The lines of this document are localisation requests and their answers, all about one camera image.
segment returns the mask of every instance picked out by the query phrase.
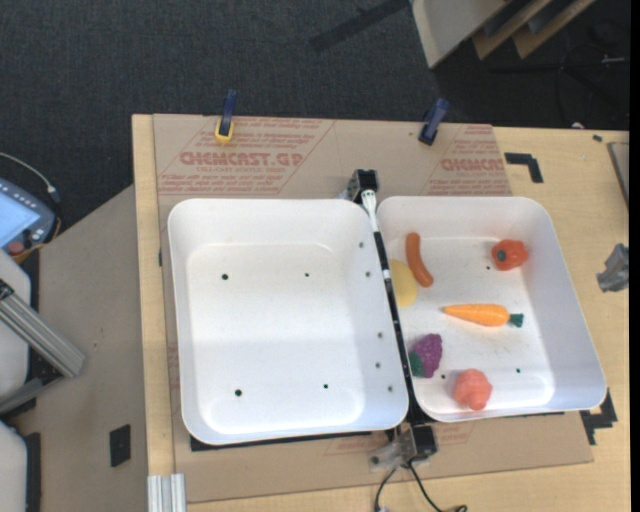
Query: wire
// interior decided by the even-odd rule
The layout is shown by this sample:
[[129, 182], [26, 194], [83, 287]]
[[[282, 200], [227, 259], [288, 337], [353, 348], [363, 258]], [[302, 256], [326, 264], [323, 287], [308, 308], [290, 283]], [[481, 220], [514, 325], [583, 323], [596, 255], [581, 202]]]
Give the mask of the wire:
[[56, 187], [53, 186], [53, 184], [44, 176], [44, 174], [42, 174], [38, 169], [36, 169], [35, 167], [29, 165], [26, 162], [23, 162], [22, 160], [20, 160], [19, 158], [16, 158], [13, 155], [9, 155], [8, 153], [3, 153], [2, 151], [0, 151], [0, 156], [4, 157], [8, 160], [11, 160], [12, 162], [17, 163], [18, 165], [21, 165], [22, 167], [24, 167], [25, 169], [31, 171], [32, 173], [34, 173], [36, 176], [38, 176], [38, 178], [40, 178], [44, 184], [47, 186], [47, 192], [49, 193], [49, 195], [51, 196], [51, 199], [53, 200], [54, 203], [56, 204], [60, 204], [60, 194], [58, 194], [58, 190], [56, 189]]
[[[424, 486], [422, 485], [422, 482], [420, 481], [420, 477], [418, 476], [418, 473], [416, 472], [415, 468], [413, 467], [413, 459], [409, 460], [409, 462], [407, 462], [406, 464], [401, 464], [399, 466], [396, 466], [395, 468], [393, 468], [391, 471], [389, 471], [389, 473], [387, 473], [387, 476], [384, 477], [384, 480], [382, 480], [382, 482], [380, 483], [380, 487], [378, 487], [378, 491], [376, 492], [376, 499], [374, 501], [373, 504], [373, 512], [380, 512], [380, 495], [382, 494], [382, 489], [384, 488], [385, 484], [389, 481], [389, 479], [395, 474], [395, 472], [398, 470], [398, 468], [404, 468], [404, 469], [408, 469], [409, 471], [411, 471], [411, 473], [413, 474], [413, 477], [415, 478], [418, 486], [420, 487], [420, 491], [422, 492], [422, 495], [425, 497], [425, 499], [427, 500], [427, 502], [429, 503], [429, 505], [431, 505], [431, 507], [433, 507], [433, 510], [435, 510], [436, 512], [443, 512], [442, 509], [438, 508], [438, 506], [433, 502], [433, 500], [429, 497], [429, 494], [427, 494], [426, 489], [424, 488]], [[454, 512], [467, 512], [469, 509], [466, 505], [460, 505], [459, 507], [457, 507]]]

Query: empty white tray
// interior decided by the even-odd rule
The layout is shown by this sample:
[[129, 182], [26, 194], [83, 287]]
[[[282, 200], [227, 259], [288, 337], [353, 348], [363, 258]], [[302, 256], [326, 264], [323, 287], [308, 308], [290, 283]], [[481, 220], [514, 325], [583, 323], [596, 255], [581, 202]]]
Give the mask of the empty white tray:
[[384, 430], [408, 408], [369, 219], [348, 201], [189, 199], [168, 219], [182, 414], [223, 445]]
[[[378, 221], [389, 258], [406, 262], [405, 238], [420, 234], [422, 259], [434, 277], [399, 310], [407, 351], [427, 334], [442, 337], [436, 374], [413, 378], [429, 416], [451, 422], [591, 409], [602, 402], [602, 369], [542, 206], [522, 197], [392, 197], [380, 204]], [[523, 241], [529, 259], [497, 270], [491, 248], [501, 239]], [[482, 302], [524, 313], [522, 328], [484, 327], [442, 312], [449, 304]], [[453, 399], [456, 377], [468, 368], [483, 371], [493, 385], [482, 411]]]

